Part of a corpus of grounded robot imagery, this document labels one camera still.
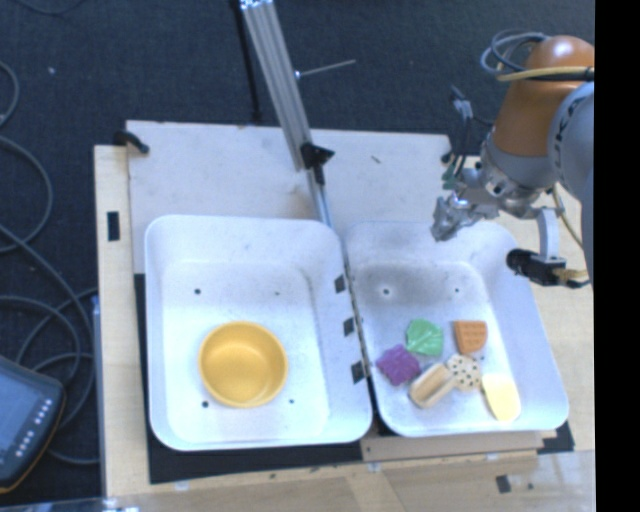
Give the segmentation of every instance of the black bracket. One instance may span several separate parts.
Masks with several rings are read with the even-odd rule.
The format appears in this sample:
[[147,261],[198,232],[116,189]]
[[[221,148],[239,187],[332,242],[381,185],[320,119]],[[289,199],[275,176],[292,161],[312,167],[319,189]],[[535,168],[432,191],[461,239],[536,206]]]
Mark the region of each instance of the black bracket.
[[362,361],[358,361],[351,365],[351,376],[353,377],[354,384],[357,384],[365,378],[366,375],[364,373],[364,365],[362,364]]
[[563,285],[567,288],[575,289],[581,288],[588,283],[588,281],[581,283],[572,279],[562,281],[555,271],[566,268],[566,261],[545,262],[537,258],[537,256],[539,256],[539,254],[533,251],[513,249],[507,254],[507,266],[513,270],[516,275],[525,276],[530,281],[542,286]]
[[128,130],[118,130],[113,134],[113,144],[116,146],[126,146],[127,143],[138,148],[140,153],[148,153],[149,146],[143,143],[137,135],[131,133]]
[[326,164],[333,155],[335,155],[335,151],[321,148],[319,146],[314,146],[310,142],[305,142],[300,147],[300,152],[302,153],[302,161],[304,162],[304,166],[307,169],[313,170],[313,176],[316,180],[316,183],[318,183],[319,185],[324,185],[325,179],[322,166]]

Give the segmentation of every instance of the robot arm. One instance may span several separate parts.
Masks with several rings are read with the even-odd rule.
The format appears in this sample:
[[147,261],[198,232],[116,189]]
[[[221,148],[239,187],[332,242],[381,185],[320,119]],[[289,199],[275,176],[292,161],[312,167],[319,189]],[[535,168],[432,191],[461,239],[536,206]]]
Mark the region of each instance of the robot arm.
[[[530,49],[523,66],[512,59]],[[492,57],[495,67],[487,64]],[[536,219],[540,254],[520,251],[508,264],[539,284],[580,283],[562,276],[556,254],[556,217],[562,207],[540,208],[542,193],[560,183],[582,204],[583,249],[593,283],[593,117],[595,49],[570,36],[501,33],[481,63],[500,81],[510,82],[502,107],[480,149],[480,162],[465,168],[454,159],[445,173],[447,199],[438,199],[431,228],[436,240],[448,240],[463,227],[507,212]],[[470,104],[454,90],[454,106],[465,125]]]

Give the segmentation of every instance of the aluminum rod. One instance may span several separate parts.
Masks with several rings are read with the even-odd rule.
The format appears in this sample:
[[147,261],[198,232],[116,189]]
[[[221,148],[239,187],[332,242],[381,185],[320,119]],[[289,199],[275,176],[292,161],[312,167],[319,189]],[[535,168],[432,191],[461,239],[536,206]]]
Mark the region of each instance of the aluminum rod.
[[350,65],[355,64],[355,63],[356,63],[355,59],[350,59],[350,60],[345,60],[345,61],[342,61],[342,62],[336,62],[335,64],[329,64],[328,66],[322,66],[322,67],[319,67],[319,68],[309,69],[307,71],[296,71],[294,74],[296,76],[296,80],[300,80],[301,78],[304,78],[305,76],[316,75],[318,73],[324,73],[325,71],[332,71],[334,69],[343,68],[345,66],[350,66]]
[[[306,169],[302,146],[312,143],[311,130],[275,4],[273,0],[241,0],[240,7],[293,164],[296,170]],[[309,171],[307,174],[318,217],[332,227],[324,186],[315,180],[312,172]]]

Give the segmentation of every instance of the black floor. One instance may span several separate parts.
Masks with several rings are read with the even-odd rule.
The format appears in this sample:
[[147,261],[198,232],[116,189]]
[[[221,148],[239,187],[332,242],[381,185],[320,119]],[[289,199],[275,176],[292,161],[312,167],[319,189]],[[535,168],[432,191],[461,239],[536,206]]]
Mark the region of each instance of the black floor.
[[[249,122],[252,102],[228,0],[0,1],[0,62],[20,84],[10,118],[9,73],[0,70],[0,354],[35,366],[73,350],[70,332],[45,318],[39,301],[58,306],[82,295],[91,313],[97,286],[92,148],[111,144],[128,119],[203,123]],[[457,132],[448,102],[462,90],[475,113],[492,118],[505,88],[479,57],[507,28],[571,34],[595,44],[595,0],[276,0],[287,46],[300,70],[355,59],[339,71],[304,78],[301,92],[314,128]],[[276,119],[258,72],[262,122]],[[18,143],[33,154],[45,181]],[[46,221],[26,245],[42,221]],[[33,252],[52,268],[46,268]],[[91,353],[90,329],[71,304],[63,310]],[[69,361],[48,373],[64,378]],[[71,381],[69,410],[83,399],[91,360]],[[0,507],[98,496],[97,413],[93,392],[54,439],[28,478]],[[77,459],[62,460],[63,457]]]

